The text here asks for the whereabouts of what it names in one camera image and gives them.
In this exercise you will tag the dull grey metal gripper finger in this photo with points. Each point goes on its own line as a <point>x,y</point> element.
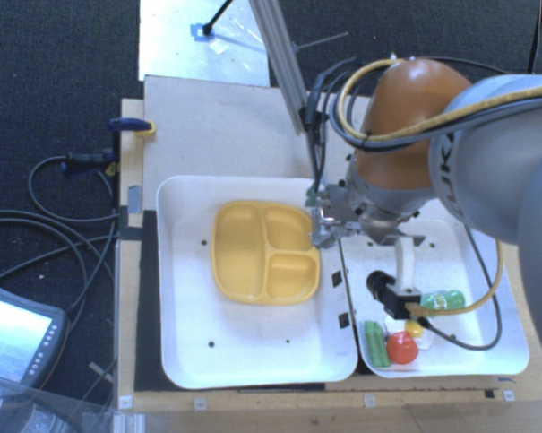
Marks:
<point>326,238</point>

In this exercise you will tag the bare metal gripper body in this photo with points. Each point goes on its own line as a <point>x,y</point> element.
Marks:
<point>343,210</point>

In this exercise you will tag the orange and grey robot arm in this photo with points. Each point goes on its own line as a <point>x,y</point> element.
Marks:
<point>488,176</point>

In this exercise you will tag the yellow divided plate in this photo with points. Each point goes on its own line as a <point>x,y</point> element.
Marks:
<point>247,250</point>

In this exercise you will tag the green ribbed block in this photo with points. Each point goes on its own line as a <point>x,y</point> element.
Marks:
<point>376,346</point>

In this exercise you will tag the white plastic tray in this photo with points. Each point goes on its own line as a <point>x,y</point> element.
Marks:
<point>248,336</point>
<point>466,359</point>

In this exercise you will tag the red round tomato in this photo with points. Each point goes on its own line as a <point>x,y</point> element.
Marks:
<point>402,349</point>

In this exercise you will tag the green plastic bottle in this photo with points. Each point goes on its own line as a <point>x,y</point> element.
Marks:
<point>449,299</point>

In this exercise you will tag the pale wood board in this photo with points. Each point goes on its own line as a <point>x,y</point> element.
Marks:
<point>289,405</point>

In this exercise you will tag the black cylinder on white bracket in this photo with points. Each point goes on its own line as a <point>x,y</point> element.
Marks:
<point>402,302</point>

